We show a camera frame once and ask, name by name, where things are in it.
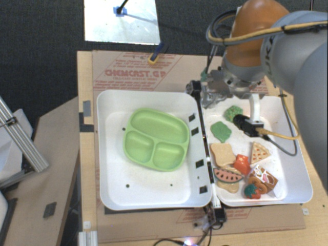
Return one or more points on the black cylinder on white bracket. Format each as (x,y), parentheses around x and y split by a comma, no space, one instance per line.
(247,125)

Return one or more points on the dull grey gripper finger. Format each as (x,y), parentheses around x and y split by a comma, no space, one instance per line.
(221,96)
(208,100)

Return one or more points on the watermelon slice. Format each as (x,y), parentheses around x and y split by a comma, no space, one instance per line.
(226,176)

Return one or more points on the pizza slice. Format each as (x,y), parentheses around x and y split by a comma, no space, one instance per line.
(258,154)

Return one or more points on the tan bread slice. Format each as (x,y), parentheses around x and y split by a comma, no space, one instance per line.
(222,154)

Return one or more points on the brown cardboard board red print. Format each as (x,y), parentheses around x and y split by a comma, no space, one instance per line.
(133,73)

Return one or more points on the green lettuce leaf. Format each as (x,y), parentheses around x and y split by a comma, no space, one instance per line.
(221,131)

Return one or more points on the green divided plate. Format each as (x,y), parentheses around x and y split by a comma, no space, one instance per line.
(156,137)

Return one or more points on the red strawberry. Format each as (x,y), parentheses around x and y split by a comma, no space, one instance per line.
(251,191)

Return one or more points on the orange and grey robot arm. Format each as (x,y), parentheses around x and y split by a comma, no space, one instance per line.
(287,60)

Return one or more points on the tan biscuit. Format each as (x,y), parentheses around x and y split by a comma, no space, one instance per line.
(229,186)

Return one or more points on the thin black and white rod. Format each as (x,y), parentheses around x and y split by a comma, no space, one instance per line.
(204,134)

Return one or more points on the red carton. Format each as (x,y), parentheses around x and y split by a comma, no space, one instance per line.
(242,164)

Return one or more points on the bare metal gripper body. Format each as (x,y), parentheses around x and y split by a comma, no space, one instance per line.
(220,82)

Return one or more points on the brown pretzel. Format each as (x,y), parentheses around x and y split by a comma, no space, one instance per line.
(257,183)

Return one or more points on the brown and white carton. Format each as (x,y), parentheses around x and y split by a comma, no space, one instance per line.
(267,177)

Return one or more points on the green broccoli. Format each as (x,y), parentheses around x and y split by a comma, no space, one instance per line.
(232,112)

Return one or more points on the white plastic tray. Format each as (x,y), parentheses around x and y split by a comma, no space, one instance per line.
(289,173)
(143,186)

